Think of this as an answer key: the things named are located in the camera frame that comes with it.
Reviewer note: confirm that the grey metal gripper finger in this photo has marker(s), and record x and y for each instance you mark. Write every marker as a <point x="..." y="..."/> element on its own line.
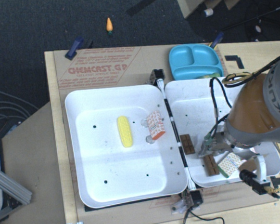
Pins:
<point x="202" y="150"/>
<point x="220" y="153"/>

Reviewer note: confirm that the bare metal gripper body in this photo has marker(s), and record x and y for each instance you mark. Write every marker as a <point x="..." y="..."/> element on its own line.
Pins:
<point x="220" y="142"/>

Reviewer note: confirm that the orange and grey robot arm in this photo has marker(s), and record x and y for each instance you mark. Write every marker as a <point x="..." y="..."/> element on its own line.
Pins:
<point x="253" y="107"/>

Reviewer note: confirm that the white carton with green edge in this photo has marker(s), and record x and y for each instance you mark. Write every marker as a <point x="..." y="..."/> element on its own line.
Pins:
<point x="229" y="164"/>

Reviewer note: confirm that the brown chocolate bar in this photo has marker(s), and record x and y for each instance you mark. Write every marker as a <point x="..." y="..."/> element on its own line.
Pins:
<point x="211" y="165"/>
<point x="187" y="144"/>

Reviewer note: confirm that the thin black and white rod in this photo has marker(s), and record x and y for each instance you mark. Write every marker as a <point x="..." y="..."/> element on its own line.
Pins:
<point x="171" y="118"/>

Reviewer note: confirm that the white plastic tray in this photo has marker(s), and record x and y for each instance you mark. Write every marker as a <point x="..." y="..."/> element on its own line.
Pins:
<point x="125" y="168"/>
<point x="192" y="100"/>

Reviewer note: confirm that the orange and white carton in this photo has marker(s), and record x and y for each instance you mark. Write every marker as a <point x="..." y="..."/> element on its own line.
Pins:
<point x="156" y="125"/>

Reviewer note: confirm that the green and yellow toy food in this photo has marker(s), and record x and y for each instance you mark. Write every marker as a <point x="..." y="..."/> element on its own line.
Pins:
<point x="208" y="75"/>

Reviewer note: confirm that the yellow corn cob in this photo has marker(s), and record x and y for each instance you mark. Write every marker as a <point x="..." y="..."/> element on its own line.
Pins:
<point x="125" y="131"/>

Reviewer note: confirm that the blue divided plate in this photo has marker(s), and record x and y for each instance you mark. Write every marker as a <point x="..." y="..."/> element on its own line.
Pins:
<point x="188" y="57"/>

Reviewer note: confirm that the brown cardboard board red print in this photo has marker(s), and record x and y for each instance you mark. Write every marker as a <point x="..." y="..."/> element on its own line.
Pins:
<point x="107" y="65"/>

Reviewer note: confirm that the orange carrot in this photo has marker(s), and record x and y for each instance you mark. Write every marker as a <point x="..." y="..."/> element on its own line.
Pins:
<point x="109" y="25"/>

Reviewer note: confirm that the black cylinder on white bracket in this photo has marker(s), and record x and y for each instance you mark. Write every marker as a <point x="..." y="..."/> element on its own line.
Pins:
<point x="259" y="166"/>

